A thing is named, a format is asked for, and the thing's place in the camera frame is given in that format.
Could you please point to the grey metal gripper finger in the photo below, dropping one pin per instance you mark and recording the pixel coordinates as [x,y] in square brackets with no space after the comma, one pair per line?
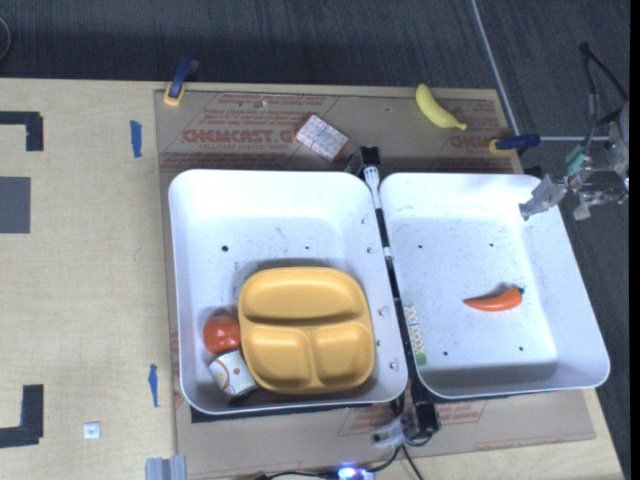
[584,211]
[542,195]

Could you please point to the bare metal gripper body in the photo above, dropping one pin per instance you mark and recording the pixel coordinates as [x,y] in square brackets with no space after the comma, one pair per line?
[607,180]

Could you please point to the white plastic tray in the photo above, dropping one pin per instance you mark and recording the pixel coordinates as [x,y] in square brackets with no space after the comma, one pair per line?
[465,248]
[280,213]

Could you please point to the orange carrot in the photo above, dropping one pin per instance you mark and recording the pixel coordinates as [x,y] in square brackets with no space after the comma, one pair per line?
[495,302]

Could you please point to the yellow banana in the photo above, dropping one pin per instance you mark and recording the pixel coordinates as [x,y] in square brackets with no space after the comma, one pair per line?
[434,108]

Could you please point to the thin black and white rod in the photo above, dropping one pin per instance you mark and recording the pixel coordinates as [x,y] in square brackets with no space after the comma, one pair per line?
[384,238]

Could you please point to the white and green flat packet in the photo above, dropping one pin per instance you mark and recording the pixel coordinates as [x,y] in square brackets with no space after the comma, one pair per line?
[415,335]

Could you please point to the white carton with red print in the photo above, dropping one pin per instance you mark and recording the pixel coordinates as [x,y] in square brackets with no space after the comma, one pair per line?
[322,138]

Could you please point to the yellow divided plate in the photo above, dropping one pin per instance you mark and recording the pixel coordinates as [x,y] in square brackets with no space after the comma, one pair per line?
[305,328]

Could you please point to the brown cardboard board red print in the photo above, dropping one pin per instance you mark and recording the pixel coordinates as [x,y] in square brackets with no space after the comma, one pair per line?
[235,118]

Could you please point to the orange round toy fruit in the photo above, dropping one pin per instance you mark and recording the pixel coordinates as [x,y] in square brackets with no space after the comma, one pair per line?
[221,333]

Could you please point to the white can with orange print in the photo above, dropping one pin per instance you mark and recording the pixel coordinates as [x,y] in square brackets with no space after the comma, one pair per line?
[232,374]

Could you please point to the small white square tile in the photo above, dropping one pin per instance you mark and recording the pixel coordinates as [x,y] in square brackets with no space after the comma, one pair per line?
[92,430]

